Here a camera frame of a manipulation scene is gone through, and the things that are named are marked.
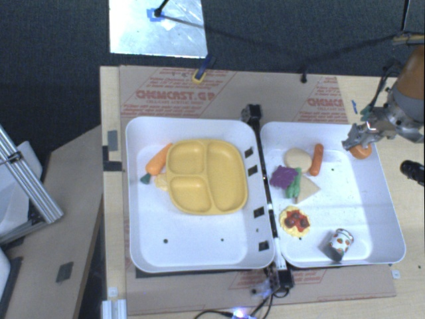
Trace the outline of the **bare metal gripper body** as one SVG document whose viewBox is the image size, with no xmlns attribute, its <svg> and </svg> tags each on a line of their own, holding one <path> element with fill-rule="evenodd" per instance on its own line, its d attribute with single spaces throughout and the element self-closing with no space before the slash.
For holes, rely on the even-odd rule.
<svg viewBox="0 0 425 319">
<path fill-rule="evenodd" d="M 420 132 L 423 123 L 408 116 L 399 107 L 378 107 L 364 114 L 365 129 L 376 130 L 376 142 L 399 136 L 410 142 L 423 142 L 424 135 Z"/>
</svg>

